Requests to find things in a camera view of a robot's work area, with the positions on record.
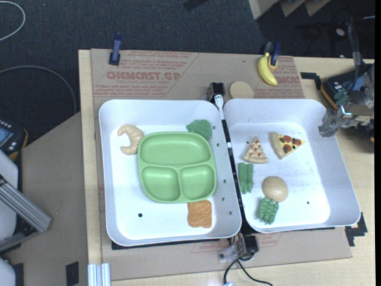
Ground white plastic tray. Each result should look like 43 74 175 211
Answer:
98 99 242 247
222 98 361 234

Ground yellow banana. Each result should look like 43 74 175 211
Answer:
257 52 279 86

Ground round tan biscuit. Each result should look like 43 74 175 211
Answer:
229 80 255 100

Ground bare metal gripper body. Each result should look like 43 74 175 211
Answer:
336 104 375 129

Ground tan croissant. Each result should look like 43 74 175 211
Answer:
117 124 145 156

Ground round tan bread bun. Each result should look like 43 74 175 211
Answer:
261 176 289 203

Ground green pea pods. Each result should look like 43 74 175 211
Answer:
257 197 280 225

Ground green divided plate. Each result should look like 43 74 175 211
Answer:
137 131 217 204

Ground green lettuce leaf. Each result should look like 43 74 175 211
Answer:
186 119 213 141

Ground pepperoni pizza slice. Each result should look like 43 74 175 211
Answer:
270 131 306 160

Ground brown cardboard board red print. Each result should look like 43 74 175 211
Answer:
90 48 353 281

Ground thin black and white rod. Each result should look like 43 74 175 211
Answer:
214 95 248 235

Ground green asparagus bundle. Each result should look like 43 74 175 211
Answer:
237 162 254 195

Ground orange bread slice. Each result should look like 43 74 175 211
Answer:
187 200 213 229

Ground tan lattice pie slice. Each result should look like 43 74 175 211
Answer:
242 135 269 164

